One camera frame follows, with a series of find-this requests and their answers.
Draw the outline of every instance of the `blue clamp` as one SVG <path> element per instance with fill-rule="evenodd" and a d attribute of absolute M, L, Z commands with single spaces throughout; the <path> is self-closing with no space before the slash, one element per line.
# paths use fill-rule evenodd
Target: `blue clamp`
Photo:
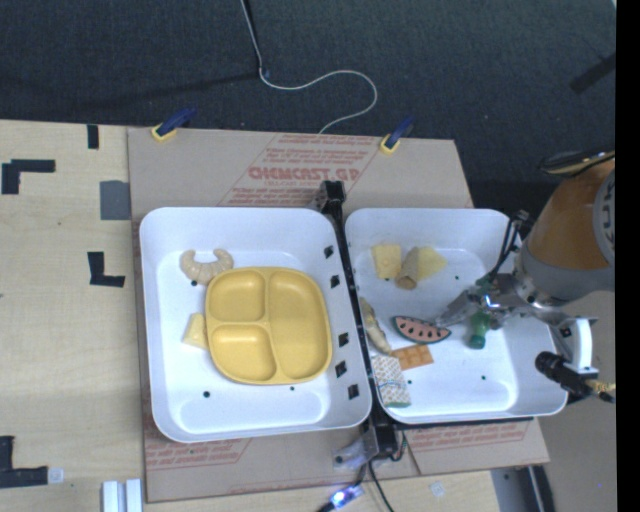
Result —
<path fill-rule="evenodd" d="M 411 133 L 411 130 L 413 130 L 414 120 L 415 118 L 413 116 L 406 117 L 395 130 L 382 139 L 382 142 L 380 142 L 380 151 L 385 155 L 392 154 L 398 148 L 400 137 L 406 137 Z"/>
<path fill-rule="evenodd" d="M 193 107 L 179 110 L 164 123 L 154 126 L 151 129 L 151 135 L 153 135 L 153 138 L 158 142 L 164 142 L 176 134 L 176 128 L 189 123 L 189 121 L 191 121 L 191 119 L 196 115 L 196 112 L 197 109 Z"/>

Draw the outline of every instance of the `yellow plate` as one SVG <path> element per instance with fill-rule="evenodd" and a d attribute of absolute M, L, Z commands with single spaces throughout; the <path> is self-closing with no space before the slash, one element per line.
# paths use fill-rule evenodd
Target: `yellow plate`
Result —
<path fill-rule="evenodd" d="M 205 316 L 213 362 L 232 380 L 304 382 L 331 361 L 324 297 L 303 272 L 280 267 L 222 272 L 207 288 Z"/>

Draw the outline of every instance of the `tray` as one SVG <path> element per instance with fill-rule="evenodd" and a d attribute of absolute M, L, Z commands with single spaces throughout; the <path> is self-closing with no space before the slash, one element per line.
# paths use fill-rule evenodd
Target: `tray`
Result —
<path fill-rule="evenodd" d="M 159 430 L 190 443 L 347 428 L 369 415 L 372 396 L 335 231 L 303 208 L 180 208 L 151 211 L 140 226 L 151 408 Z M 182 343 L 206 288 L 179 268 L 226 249 L 234 268 L 281 267 L 313 279 L 327 308 L 331 358 L 320 375 L 295 384 L 230 380 L 206 351 Z"/>
<path fill-rule="evenodd" d="M 282 267 L 222 272 L 208 286 L 207 338 L 214 364 L 248 384 L 316 378 L 331 360 L 331 331 L 320 287 Z"/>
<path fill-rule="evenodd" d="M 508 219 L 482 209 L 357 210 L 345 232 L 358 294 L 375 310 L 391 347 L 412 346 L 391 324 L 394 316 L 429 320 L 495 264 Z M 399 244 L 404 253 L 430 246 L 447 260 L 440 272 L 413 290 L 376 275 L 371 247 Z M 512 259 L 501 271 L 510 271 Z M 490 331 L 482 350 L 468 347 L 469 325 L 450 327 L 444 341 L 429 345 L 433 364 L 403 372 L 411 397 L 406 408 L 387 413 L 404 424 L 469 422 L 554 414 L 567 394 L 534 367 L 538 353 L 555 352 L 549 328 L 532 318 L 513 318 Z M 370 357 L 377 354 L 369 349 Z"/>

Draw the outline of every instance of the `white cable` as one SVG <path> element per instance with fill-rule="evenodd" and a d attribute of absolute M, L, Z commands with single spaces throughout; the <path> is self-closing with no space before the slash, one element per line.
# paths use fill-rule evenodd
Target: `white cable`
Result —
<path fill-rule="evenodd" d="M 369 106 L 367 108 L 365 108 L 364 110 L 360 110 L 359 112 L 356 112 L 355 114 L 349 114 L 348 116 L 344 116 L 344 117 L 340 117 L 338 119 L 335 119 L 333 121 L 331 121 L 330 123 L 326 124 L 322 130 L 320 130 L 319 133 L 324 133 L 328 128 L 330 128 L 331 126 L 341 123 L 342 121 L 346 121 L 347 119 L 352 119 L 354 117 L 358 117 L 361 115 L 366 114 L 367 112 L 369 112 L 378 102 L 378 89 L 376 88 L 376 85 L 373 83 L 373 80 L 371 80 L 367 75 L 365 75 L 364 73 L 361 73 L 360 71 L 354 71 L 353 69 L 339 69 L 336 71 L 331 71 L 330 73 L 327 73 L 325 75 L 322 75 L 318 78 L 316 78 L 315 80 L 311 80 L 311 82 L 308 82 L 306 84 L 302 84 L 302 85 L 297 85 L 297 86 L 283 86 L 283 85 L 276 85 L 271 83 L 265 76 L 264 76 L 264 72 L 262 70 L 262 54 L 260 53 L 260 48 L 258 48 L 258 41 L 256 40 L 256 36 L 253 32 L 253 27 L 251 26 L 251 19 L 249 18 L 249 13 L 247 12 L 247 7 L 244 3 L 244 0 L 240 0 L 240 5 L 242 5 L 242 12 L 244 13 L 244 17 L 245 20 L 247 22 L 247 27 L 249 28 L 249 34 L 251 35 L 251 42 L 253 44 L 253 49 L 256 52 L 256 57 L 258 58 L 258 73 L 260 75 L 260 80 L 262 80 L 262 82 L 265 85 L 268 85 L 269 87 L 273 88 L 273 89 L 277 89 L 279 91 L 300 91 L 302 89 L 306 89 L 307 87 L 311 87 L 312 85 L 317 84 L 318 82 L 320 82 L 321 80 L 324 80 L 325 78 L 329 78 L 331 76 L 334 75 L 355 75 L 358 76 L 362 79 L 364 79 L 370 86 L 371 89 L 373 90 L 373 100 L 371 101 L 371 103 L 369 104 Z"/>

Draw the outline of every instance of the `cardboard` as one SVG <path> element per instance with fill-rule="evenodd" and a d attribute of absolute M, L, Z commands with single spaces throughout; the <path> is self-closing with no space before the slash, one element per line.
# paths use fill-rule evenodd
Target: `cardboard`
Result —
<path fill-rule="evenodd" d="M 154 425 L 146 354 L 138 229 L 163 206 L 292 206 L 313 201 L 320 183 L 340 180 L 345 216 L 364 207 L 472 207 L 453 141 L 403 139 L 392 155 L 380 139 L 337 135 L 180 129 L 166 142 L 128 129 L 131 218 L 140 349 L 147 501 L 350 483 L 333 453 L 358 428 L 180 444 Z M 537 420 L 406 432 L 409 448 L 382 464 L 382 479 L 548 461 Z"/>

